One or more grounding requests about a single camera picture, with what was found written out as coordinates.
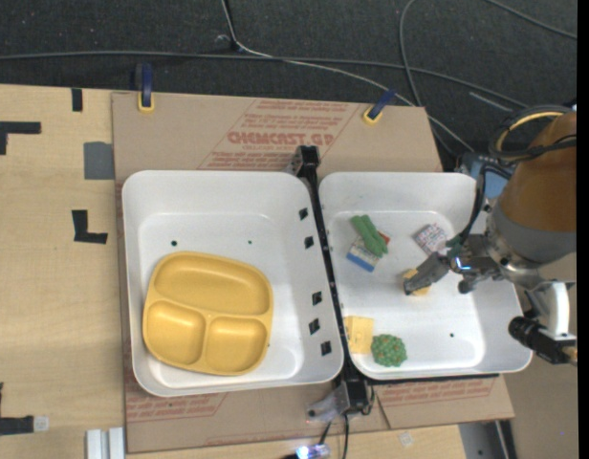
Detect brown cardboard board red print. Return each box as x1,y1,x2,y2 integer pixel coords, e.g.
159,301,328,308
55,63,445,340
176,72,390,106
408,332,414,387
110,91,516,454

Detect small yellow toy block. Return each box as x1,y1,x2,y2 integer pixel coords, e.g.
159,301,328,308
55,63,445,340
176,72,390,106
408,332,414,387
401,268,432,297

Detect green toy broccoli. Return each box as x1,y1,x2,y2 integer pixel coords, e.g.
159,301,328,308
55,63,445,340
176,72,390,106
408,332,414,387
370,333,409,368

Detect yellow divided plate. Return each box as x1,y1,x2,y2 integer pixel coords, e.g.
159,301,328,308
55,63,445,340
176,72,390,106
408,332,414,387
141,251,275,378

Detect green toy bean pods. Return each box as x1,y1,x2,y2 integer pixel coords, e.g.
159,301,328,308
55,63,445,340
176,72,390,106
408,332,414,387
349,214,390,259

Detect white plastic tray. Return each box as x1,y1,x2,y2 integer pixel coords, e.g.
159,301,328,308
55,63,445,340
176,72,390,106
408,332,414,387
317,170,534,382
120,169,346,398

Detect blue and white carton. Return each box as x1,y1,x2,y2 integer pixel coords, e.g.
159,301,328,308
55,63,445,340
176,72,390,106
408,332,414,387
345,235,380,273

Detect white patterned packet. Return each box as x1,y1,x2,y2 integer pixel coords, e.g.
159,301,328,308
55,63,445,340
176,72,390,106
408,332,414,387
412,222,449,257

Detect black cylinder on white bracket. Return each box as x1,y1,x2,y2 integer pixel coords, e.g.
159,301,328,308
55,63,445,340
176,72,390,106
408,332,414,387
508,280,578,366

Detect yellow toy cheese slice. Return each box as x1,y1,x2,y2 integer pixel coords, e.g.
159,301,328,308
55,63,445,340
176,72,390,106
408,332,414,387
342,315,376,356

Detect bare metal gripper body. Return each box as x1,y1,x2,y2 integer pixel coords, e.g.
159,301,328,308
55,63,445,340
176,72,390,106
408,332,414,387
446,230,556,295

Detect black block with thin wires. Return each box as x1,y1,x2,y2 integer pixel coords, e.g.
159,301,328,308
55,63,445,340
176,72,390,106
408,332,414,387
340,377,375,416
284,144,321,179

